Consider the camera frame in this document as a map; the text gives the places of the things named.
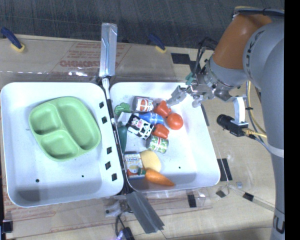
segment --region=red tomato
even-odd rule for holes
[[[184,120],[181,115],[177,113],[171,113],[166,118],[166,123],[172,130],[179,130],[184,125]]]

